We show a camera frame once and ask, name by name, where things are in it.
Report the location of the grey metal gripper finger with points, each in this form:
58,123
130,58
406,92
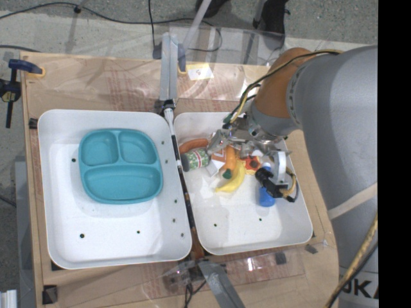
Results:
247,151
217,143

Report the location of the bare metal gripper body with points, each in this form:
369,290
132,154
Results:
257,140

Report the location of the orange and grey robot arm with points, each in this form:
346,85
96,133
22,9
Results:
334,114

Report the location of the slice of pizza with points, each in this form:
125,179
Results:
253,165

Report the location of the orange carrot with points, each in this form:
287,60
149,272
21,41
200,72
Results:
230,160

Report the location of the white and orange carton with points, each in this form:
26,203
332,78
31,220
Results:
217,164

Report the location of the green and white can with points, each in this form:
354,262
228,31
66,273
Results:
197,159

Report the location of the orange-brown sausage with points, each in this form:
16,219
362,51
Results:
191,145

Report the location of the yellow banana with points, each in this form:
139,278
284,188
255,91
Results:
234,181

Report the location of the blue bottle with white cap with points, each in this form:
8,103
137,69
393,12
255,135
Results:
266,197

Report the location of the white plastic tray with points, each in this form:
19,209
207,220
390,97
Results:
112,236
237,220

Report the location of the blue divided plate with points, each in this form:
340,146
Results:
122,181

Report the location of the person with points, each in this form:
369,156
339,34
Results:
273,14

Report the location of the brown cardboard board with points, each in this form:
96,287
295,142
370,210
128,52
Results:
96,82

